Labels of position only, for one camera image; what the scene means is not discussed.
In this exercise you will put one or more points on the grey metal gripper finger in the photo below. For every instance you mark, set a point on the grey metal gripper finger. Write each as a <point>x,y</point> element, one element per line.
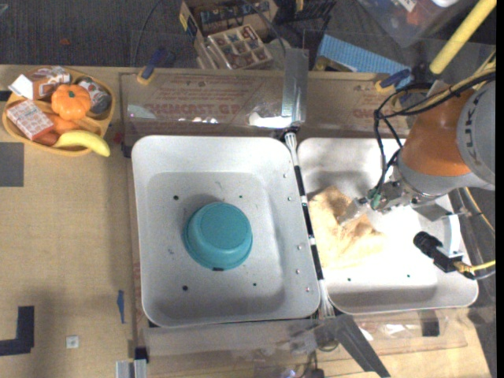
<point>356,210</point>

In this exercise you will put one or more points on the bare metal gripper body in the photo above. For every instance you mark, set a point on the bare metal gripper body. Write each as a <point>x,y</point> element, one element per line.
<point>397,197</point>

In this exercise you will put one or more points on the beige cloth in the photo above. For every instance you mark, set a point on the beige cloth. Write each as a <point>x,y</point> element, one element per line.
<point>338,238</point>

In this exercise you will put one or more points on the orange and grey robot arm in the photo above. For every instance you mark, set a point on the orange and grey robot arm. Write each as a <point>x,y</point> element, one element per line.
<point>437,144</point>

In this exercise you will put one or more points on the white plastic tray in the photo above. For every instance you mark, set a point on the white plastic tray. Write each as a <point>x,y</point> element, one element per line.
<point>393,286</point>
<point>236,156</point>

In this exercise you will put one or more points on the teal bowl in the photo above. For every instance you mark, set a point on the teal bowl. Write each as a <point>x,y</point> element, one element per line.
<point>218,236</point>

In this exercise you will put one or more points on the orange divided plate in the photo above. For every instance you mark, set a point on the orange divided plate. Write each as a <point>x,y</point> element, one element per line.
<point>100,126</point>

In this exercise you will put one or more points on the yellow banana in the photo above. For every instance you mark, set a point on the yellow banana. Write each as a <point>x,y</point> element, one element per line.
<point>88,139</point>

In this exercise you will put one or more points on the small red and white can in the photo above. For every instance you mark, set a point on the small red and white can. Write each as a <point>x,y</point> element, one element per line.
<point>96,93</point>

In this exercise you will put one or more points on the orange carrot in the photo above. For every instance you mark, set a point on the orange carrot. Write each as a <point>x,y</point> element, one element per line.
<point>63,125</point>

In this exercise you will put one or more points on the orange pumpkin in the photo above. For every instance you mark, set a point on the orange pumpkin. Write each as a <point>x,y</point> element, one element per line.
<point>71,101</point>

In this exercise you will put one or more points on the red sausage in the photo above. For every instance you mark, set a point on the red sausage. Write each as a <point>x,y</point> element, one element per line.
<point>46,138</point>

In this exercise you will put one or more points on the red and white carton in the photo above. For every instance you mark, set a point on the red and white carton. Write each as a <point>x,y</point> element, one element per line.
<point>29,119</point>

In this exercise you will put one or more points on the white and orange carton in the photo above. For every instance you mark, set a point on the white and orange carton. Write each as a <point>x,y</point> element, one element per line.
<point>37,85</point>

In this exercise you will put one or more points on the black cylinder on white bracket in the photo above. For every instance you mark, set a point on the black cylinder on white bracket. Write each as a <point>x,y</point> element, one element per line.
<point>433,248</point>

